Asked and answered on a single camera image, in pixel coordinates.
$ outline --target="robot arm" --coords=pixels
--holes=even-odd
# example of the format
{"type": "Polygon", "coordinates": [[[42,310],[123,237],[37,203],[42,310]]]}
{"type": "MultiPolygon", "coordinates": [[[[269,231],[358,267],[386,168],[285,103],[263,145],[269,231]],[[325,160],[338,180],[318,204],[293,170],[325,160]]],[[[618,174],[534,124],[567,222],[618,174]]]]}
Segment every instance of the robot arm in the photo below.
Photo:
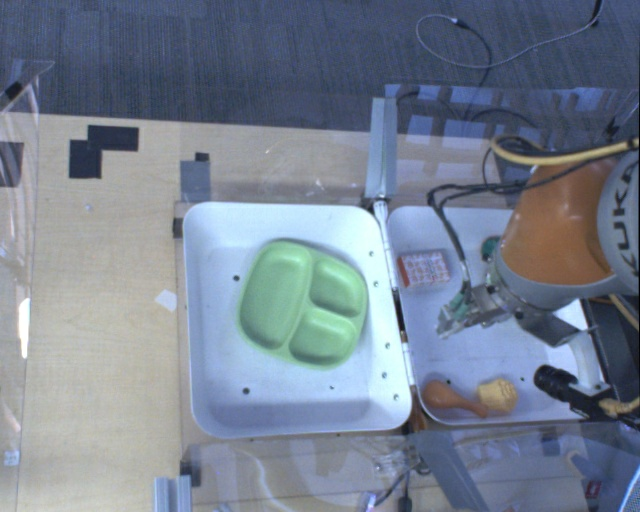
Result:
{"type": "Polygon", "coordinates": [[[575,299],[638,294],[638,151],[619,162],[540,167],[489,258],[485,282],[440,314],[442,337],[514,316],[557,346],[576,329],[553,315],[575,299]]]}

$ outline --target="black cable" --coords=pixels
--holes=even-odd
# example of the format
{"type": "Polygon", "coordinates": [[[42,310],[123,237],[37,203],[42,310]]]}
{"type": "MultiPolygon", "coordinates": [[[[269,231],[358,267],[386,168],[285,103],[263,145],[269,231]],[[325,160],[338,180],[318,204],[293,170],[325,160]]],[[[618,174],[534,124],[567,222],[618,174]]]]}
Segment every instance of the black cable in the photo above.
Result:
{"type": "Polygon", "coordinates": [[[446,185],[440,185],[428,192],[427,204],[433,207],[433,205],[436,204],[435,198],[433,197],[434,193],[442,190],[447,190],[447,189],[461,190],[461,192],[448,195],[444,199],[442,199],[439,203],[437,203],[437,208],[439,210],[442,210],[444,205],[453,199],[458,199],[460,197],[466,197],[466,196],[475,195],[475,194],[481,194],[483,192],[493,192],[494,194],[501,194],[501,195],[509,195],[509,194],[515,194],[517,192],[524,192],[525,190],[531,190],[533,188],[542,187],[553,181],[564,178],[565,176],[581,169],[585,165],[596,162],[598,160],[603,160],[605,158],[608,158],[608,157],[603,156],[601,158],[593,158],[591,160],[580,162],[576,165],[568,167],[562,172],[554,174],[553,176],[549,176],[548,178],[537,181],[535,183],[528,183],[527,181],[516,180],[516,181],[507,182],[507,183],[479,183],[474,185],[455,185],[453,183],[450,183],[446,185]]]}
{"type": "Polygon", "coordinates": [[[487,80],[487,77],[489,76],[489,72],[491,71],[491,64],[493,64],[493,52],[491,51],[491,47],[489,46],[489,43],[487,43],[487,40],[484,37],[482,37],[482,34],[480,34],[480,32],[478,32],[476,29],[471,28],[469,25],[467,25],[462,20],[456,20],[455,24],[456,24],[456,26],[458,26],[458,27],[460,27],[460,28],[462,28],[464,30],[468,30],[473,35],[475,35],[480,40],[480,42],[483,44],[484,49],[487,51],[487,67],[485,68],[484,73],[482,74],[482,78],[480,79],[480,82],[476,86],[475,94],[471,98],[471,101],[467,105],[467,108],[464,111],[464,114],[462,115],[462,119],[466,120],[467,116],[469,115],[469,110],[471,109],[471,106],[473,105],[473,102],[475,101],[476,96],[478,95],[478,90],[482,88],[482,86],[484,85],[484,83],[487,80]]]}
{"type": "MultiPolygon", "coordinates": [[[[420,95],[420,86],[414,86],[414,87],[410,87],[409,91],[401,94],[400,96],[398,96],[396,94],[396,105],[400,105],[400,102],[410,98],[412,96],[415,96],[416,98],[418,98],[419,100],[422,100],[422,98],[419,97],[420,95]]],[[[460,114],[458,114],[458,112],[456,112],[456,110],[449,105],[446,101],[441,100],[440,98],[438,98],[437,96],[435,98],[425,98],[427,100],[435,100],[438,103],[440,103],[440,105],[442,105],[443,107],[445,107],[452,115],[453,117],[455,117],[458,121],[462,120],[462,118],[460,117],[460,114]]]]}
{"type": "Polygon", "coordinates": [[[438,216],[438,218],[440,219],[440,221],[442,222],[442,224],[444,225],[444,228],[446,229],[449,238],[451,239],[451,242],[453,243],[453,248],[456,251],[456,254],[458,255],[458,259],[460,261],[466,261],[466,257],[464,254],[464,249],[462,248],[462,244],[460,244],[460,241],[458,240],[458,237],[456,235],[456,231],[455,229],[453,229],[453,226],[451,225],[451,223],[449,222],[449,220],[447,219],[447,217],[444,214],[444,211],[442,210],[442,206],[436,203],[435,200],[435,193],[439,192],[440,190],[445,190],[445,188],[457,188],[457,185],[453,185],[451,184],[451,186],[440,186],[440,187],[436,187],[434,189],[431,189],[428,193],[427,193],[427,205],[431,206],[431,208],[433,208],[433,211],[435,212],[435,214],[438,216]]]}
{"type": "Polygon", "coordinates": [[[409,478],[411,477],[411,471],[407,471],[406,478],[404,480],[404,495],[398,500],[398,512],[412,512],[413,503],[409,498],[409,478]]]}
{"type": "Polygon", "coordinates": [[[638,106],[639,105],[640,105],[639,103],[636,103],[635,106],[624,117],[624,119],[622,119],[622,121],[618,121],[618,114],[614,115],[611,118],[611,121],[609,121],[609,123],[607,124],[605,129],[602,131],[602,136],[604,137],[604,139],[607,142],[613,142],[614,136],[618,133],[620,128],[622,128],[629,121],[629,119],[631,119],[631,117],[633,116],[633,113],[636,110],[638,110],[638,106]]]}
{"type": "MultiPolygon", "coordinates": [[[[568,34],[563,34],[563,35],[560,35],[560,36],[557,36],[557,37],[553,37],[551,39],[546,39],[544,41],[540,41],[538,43],[532,44],[531,46],[527,46],[523,50],[520,50],[519,52],[514,53],[510,57],[507,57],[507,58],[502,59],[502,60],[500,60],[498,62],[492,63],[491,67],[495,68],[495,67],[498,67],[498,66],[502,66],[504,64],[507,64],[508,62],[512,62],[515,59],[518,59],[518,58],[522,57],[523,55],[529,53],[532,50],[535,50],[537,48],[540,48],[542,46],[545,46],[545,45],[548,45],[548,44],[551,44],[551,43],[556,43],[558,41],[563,41],[563,40],[568,39],[570,37],[576,36],[576,35],[584,32],[585,30],[588,30],[589,27],[593,26],[598,21],[598,18],[600,17],[600,14],[602,13],[603,4],[604,4],[603,1],[599,1],[598,2],[598,5],[596,5],[596,9],[594,10],[594,13],[591,16],[591,20],[589,21],[589,23],[587,23],[583,27],[580,27],[579,29],[574,30],[573,32],[569,32],[568,34]]],[[[456,25],[460,25],[460,26],[466,25],[466,24],[464,24],[462,22],[458,23],[458,20],[456,18],[452,18],[450,16],[445,16],[444,14],[427,14],[425,16],[422,16],[416,22],[416,28],[415,28],[416,37],[418,39],[418,42],[420,43],[420,46],[422,46],[425,50],[427,50],[431,55],[433,55],[437,59],[439,59],[439,60],[441,60],[443,62],[446,62],[447,64],[451,64],[453,66],[458,66],[458,67],[466,68],[466,69],[484,69],[484,68],[487,67],[487,66],[484,66],[484,65],[467,64],[467,63],[464,63],[464,62],[459,62],[459,61],[448,59],[447,57],[444,57],[444,56],[436,53],[429,46],[427,46],[427,44],[424,42],[424,40],[420,36],[420,24],[423,21],[427,20],[427,19],[433,19],[433,18],[444,18],[444,19],[448,19],[449,21],[455,23],[456,25]]]]}
{"type": "Polygon", "coordinates": [[[376,502],[374,504],[375,507],[379,507],[380,505],[382,505],[385,501],[387,501],[387,499],[389,498],[389,496],[391,496],[391,493],[393,493],[393,491],[396,490],[396,488],[400,485],[400,483],[406,478],[406,475],[408,473],[410,473],[411,470],[406,471],[405,473],[402,473],[398,478],[396,478],[396,480],[391,484],[391,487],[389,487],[382,496],[379,496],[376,498],[376,502]]]}
{"type": "Polygon", "coordinates": [[[548,149],[544,149],[541,147],[536,147],[530,140],[521,137],[520,135],[504,135],[501,137],[499,141],[501,146],[504,146],[505,149],[509,151],[520,151],[527,156],[541,156],[548,155],[550,153],[553,154],[564,154],[569,153],[569,151],[565,151],[564,153],[560,153],[557,151],[550,151],[548,149]]]}
{"type": "Polygon", "coordinates": [[[485,110],[481,110],[480,112],[474,114],[473,116],[471,116],[471,119],[469,119],[469,121],[473,122],[476,119],[478,119],[480,116],[486,115],[486,114],[490,114],[492,112],[502,112],[504,114],[510,114],[514,117],[517,117],[518,119],[521,119],[522,121],[524,121],[525,123],[527,123],[529,126],[533,127],[533,128],[538,128],[538,125],[536,123],[534,123],[533,121],[531,121],[531,119],[529,119],[526,116],[523,116],[522,114],[516,112],[515,110],[510,110],[508,108],[504,108],[504,107],[493,107],[493,108],[488,108],[485,110]]]}
{"type": "Polygon", "coordinates": [[[489,160],[489,155],[493,152],[491,147],[487,149],[487,152],[482,157],[482,183],[488,187],[489,182],[487,181],[487,160],[489,160]]]}

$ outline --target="metal bracket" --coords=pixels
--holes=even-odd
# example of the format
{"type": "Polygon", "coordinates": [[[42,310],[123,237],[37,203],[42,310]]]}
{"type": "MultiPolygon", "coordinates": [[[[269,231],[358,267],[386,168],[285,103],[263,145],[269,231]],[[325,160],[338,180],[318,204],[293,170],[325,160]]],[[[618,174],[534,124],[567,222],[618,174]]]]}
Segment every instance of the metal bracket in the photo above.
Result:
{"type": "Polygon", "coordinates": [[[154,512],[191,512],[191,477],[156,478],[153,483],[154,512]]]}
{"type": "Polygon", "coordinates": [[[580,332],[573,325],[561,320],[552,313],[540,313],[523,317],[517,315],[516,321],[525,331],[551,347],[564,345],[580,332]]]}
{"type": "Polygon", "coordinates": [[[363,206],[395,195],[398,136],[398,107],[395,98],[374,98],[371,106],[369,163],[363,206]]]}

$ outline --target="gray carpet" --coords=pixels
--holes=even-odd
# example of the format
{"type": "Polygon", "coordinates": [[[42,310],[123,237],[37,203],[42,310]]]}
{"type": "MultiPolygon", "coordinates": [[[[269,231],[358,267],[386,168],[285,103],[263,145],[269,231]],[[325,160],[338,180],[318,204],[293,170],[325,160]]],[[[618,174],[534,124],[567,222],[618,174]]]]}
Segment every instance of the gray carpet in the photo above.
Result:
{"type": "MultiPolygon", "coordinates": [[[[494,61],[585,24],[585,0],[4,0],[0,77],[51,59],[46,113],[367,130],[385,84],[475,86],[481,70],[418,44],[424,14],[463,19],[494,61]]],[[[605,0],[598,26],[492,69],[488,87],[638,87],[640,4],[605,0]]],[[[482,64],[470,31],[441,19],[434,50],[482,64]]]]}

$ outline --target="white tray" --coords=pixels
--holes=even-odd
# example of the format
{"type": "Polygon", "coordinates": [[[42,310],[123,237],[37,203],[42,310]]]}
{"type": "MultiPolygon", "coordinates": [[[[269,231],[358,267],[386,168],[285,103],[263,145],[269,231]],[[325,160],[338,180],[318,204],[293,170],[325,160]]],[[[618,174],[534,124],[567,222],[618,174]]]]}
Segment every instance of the white tray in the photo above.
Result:
{"type": "MultiPolygon", "coordinates": [[[[446,214],[465,249],[473,284],[479,284],[486,268],[480,254],[482,242],[504,232],[511,211],[450,208],[446,214]]],[[[459,290],[461,271],[446,231],[431,208],[395,210],[389,219],[389,236],[396,256],[443,250],[452,272],[447,284],[400,290],[418,387],[422,389],[432,379],[448,380],[456,391],[473,398],[478,384],[503,377],[513,382],[519,395],[511,413],[492,412],[484,420],[463,409],[430,410],[423,404],[430,416],[441,423],[465,426],[579,417],[566,403],[554,400],[533,384],[533,375],[543,364],[577,374],[576,360],[568,346],[551,348],[523,331],[513,319],[487,329],[478,325],[446,340],[436,335],[438,313],[459,290]]],[[[579,302],[570,304],[558,316],[580,329],[587,326],[579,302]]]]}
{"type": "Polygon", "coordinates": [[[246,438],[387,430],[406,420],[411,395],[373,216],[349,206],[202,203],[185,216],[183,233],[191,405],[203,431],[246,438]],[[277,359],[238,332],[243,279],[260,248],[283,238],[344,259],[367,283],[362,335],[335,369],[277,359]]]}

